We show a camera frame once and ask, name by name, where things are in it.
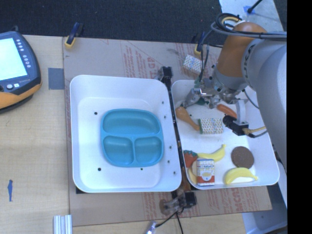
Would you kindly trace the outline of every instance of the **white tray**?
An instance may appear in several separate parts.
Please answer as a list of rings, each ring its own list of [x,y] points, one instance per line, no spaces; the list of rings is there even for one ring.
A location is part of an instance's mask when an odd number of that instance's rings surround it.
[[[178,80],[172,85],[172,96],[175,108],[179,107],[185,100],[189,91],[194,88],[193,80]],[[247,88],[248,95],[254,102],[257,102],[255,92]],[[246,98],[243,93],[237,96],[238,98]],[[236,111],[234,105],[227,105]],[[223,118],[224,113],[217,109],[209,109],[208,106],[194,104],[187,107],[187,112],[192,115],[191,118],[196,121],[199,118]],[[246,120],[249,123],[250,129],[256,129],[264,126],[260,112],[250,102],[246,103]],[[181,140],[182,150],[192,150],[197,153],[213,153],[226,144],[226,154],[224,158],[214,164],[215,171],[215,185],[198,186],[194,184],[189,178],[188,171],[186,171],[189,182],[200,190],[233,188],[233,187],[248,187],[248,186],[266,186],[273,185],[278,182],[279,169],[271,145],[268,134],[258,138],[250,138],[247,136],[237,136],[229,128],[223,125],[224,132],[222,134],[200,134],[199,131],[178,119],[176,117],[178,132]],[[258,176],[258,180],[253,181],[250,178],[237,178],[231,184],[224,184],[225,173],[235,166],[231,161],[231,151],[234,147],[247,147],[254,156],[254,165],[250,171]]]
[[[168,90],[155,79],[80,75],[70,83],[73,179],[87,193],[171,192],[182,180]],[[164,154],[148,167],[117,167],[104,157],[100,122],[105,112],[131,108],[155,114]]]

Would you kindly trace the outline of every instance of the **black cable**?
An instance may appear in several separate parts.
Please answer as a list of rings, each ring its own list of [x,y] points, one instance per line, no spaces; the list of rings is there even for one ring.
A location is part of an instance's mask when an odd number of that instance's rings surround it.
[[[242,90],[245,94],[245,96],[247,97],[247,99],[250,101],[250,103],[257,109],[259,109],[259,107],[250,99],[250,97],[248,96],[247,92],[245,89]]]
[[[179,212],[179,211],[176,211],[176,212],[174,212],[169,218],[167,218],[166,220],[164,220],[162,223],[156,224],[156,225],[155,225],[155,228],[157,228],[157,227],[163,225],[163,224],[166,223],[170,218],[172,218],[174,215],[176,215],[177,220],[178,220],[178,222],[179,222],[180,229],[181,229],[181,233],[183,234],[182,225],[181,225],[180,219],[179,219],[179,217],[178,217],[178,215],[181,214],[183,211],[184,211],[184,207],[182,208],[182,211],[180,211],[180,212]]]
[[[235,31],[233,29],[229,29],[226,27],[227,23],[225,20],[232,20],[235,22],[242,21],[242,19],[239,17],[239,15],[233,15],[230,13],[220,13],[216,16],[215,22],[212,23],[211,28],[219,33],[223,33],[226,35],[239,35],[239,36],[245,36],[245,37],[251,37],[251,38],[258,38],[258,39],[270,39],[270,40],[287,40],[287,32],[266,32],[266,33],[259,33],[259,32],[248,32],[248,31]]]
[[[217,44],[209,44],[209,46],[215,47],[215,48],[223,48],[223,45],[217,45]]]
[[[206,52],[205,62],[204,62],[203,50],[202,50],[202,46],[201,46],[201,51],[200,51],[201,71],[200,71],[200,74],[199,74],[199,76],[198,76],[198,82],[200,82],[201,79],[203,78],[204,70],[205,70],[206,65],[207,65],[208,54],[209,54],[209,45],[207,44],[206,46],[207,46],[207,52]]]
[[[172,218],[176,213],[177,213],[177,211],[176,211],[175,213],[173,213],[169,218],[167,218],[166,220],[164,220],[162,223],[156,224],[156,225],[155,225],[155,228],[157,228],[157,227],[163,225],[164,223],[166,223],[166,222],[167,222],[170,218]]]
[[[204,41],[205,41],[205,39],[211,34],[211,33],[213,33],[214,31],[211,29],[207,34],[205,34],[204,36],[203,36],[203,39],[201,40],[201,44],[204,44]]]
[[[182,229],[182,225],[181,225],[181,222],[180,222],[180,218],[179,218],[179,214],[181,214],[183,212],[184,208],[182,209],[182,211],[180,213],[176,212],[176,218],[179,222],[179,226],[180,226],[180,229],[181,229],[181,233],[183,234],[183,229]]]
[[[258,137],[260,137],[260,136],[265,135],[267,132],[268,132],[268,131],[265,130],[264,132],[262,132],[262,133],[260,133],[260,134],[258,134],[258,135],[248,134],[247,136],[250,137],[250,138],[258,138]]]
[[[231,24],[229,24],[229,23],[224,23],[224,26],[228,26],[228,27],[230,27],[230,28],[234,28],[234,26],[231,25]]]

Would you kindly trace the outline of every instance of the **wooden table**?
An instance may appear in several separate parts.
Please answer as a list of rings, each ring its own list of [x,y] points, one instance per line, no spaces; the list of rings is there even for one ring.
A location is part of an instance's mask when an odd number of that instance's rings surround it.
[[[70,214],[64,90],[50,90],[48,86],[48,68],[63,68],[62,37],[25,38],[38,58],[43,84],[29,102],[0,114],[0,232],[52,234],[53,216]],[[241,214],[180,221],[186,234],[245,233]],[[140,234],[148,223],[74,227],[73,233]],[[177,219],[169,220],[156,233],[180,234]]]

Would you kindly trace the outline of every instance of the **small box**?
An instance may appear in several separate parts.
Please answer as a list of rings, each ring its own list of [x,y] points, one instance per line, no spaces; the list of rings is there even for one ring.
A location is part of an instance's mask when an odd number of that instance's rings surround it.
[[[200,133],[206,135],[223,133],[222,119],[220,118],[201,118],[198,120]]]
[[[197,185],[215,184],[215,161],[213,159],[197,159]]]
[[[187,55],[182,67],[188,71],[193,72],[194,74],[199,75],[201,71],[201,61],[195,57]]]

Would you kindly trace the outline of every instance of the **brown cookie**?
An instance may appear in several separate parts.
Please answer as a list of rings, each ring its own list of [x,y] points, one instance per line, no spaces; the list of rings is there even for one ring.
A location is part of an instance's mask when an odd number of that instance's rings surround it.
[[[243,146],[235,147],[231,152],[231,159],[235,166],[251,168],[254,164],[252,152]]]

